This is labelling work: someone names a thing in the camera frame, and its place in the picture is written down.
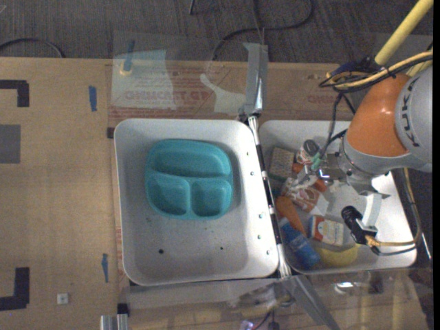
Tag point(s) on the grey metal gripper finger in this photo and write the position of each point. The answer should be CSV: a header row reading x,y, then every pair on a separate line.
x,y
302,181
307,171

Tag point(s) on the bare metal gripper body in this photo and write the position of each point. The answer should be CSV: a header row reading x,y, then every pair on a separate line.
x,y
330,170

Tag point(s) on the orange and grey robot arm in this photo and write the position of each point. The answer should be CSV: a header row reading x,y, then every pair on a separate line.
x,y
378,122

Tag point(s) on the red and white carton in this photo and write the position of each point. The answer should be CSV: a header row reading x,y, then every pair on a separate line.
x,y
306,198

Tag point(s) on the small can with grey lid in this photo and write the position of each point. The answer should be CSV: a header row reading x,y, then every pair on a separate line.
x,y
306,153

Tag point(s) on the orange carrot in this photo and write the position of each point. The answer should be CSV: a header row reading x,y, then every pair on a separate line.
x,y
290,213

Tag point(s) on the white and orange packet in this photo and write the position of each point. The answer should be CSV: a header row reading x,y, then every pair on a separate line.
x,y
328,232

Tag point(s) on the blue bottle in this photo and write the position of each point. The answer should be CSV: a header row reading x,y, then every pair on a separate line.
x,y
300,246

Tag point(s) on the yellow banana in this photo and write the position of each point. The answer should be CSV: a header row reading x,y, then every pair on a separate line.
x,y
340,255

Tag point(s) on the white plastic tray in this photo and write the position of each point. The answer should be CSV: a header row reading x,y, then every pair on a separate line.
x,y
192,246
392,246

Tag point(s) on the blue divided plate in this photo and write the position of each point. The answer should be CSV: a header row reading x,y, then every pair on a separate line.
x,y
189,177

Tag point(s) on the yellow foam tube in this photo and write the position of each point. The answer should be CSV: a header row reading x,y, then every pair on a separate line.
x,y
404,26

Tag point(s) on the black cylinder on white bracket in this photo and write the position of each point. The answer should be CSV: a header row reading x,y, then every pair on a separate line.
x,y
357,223

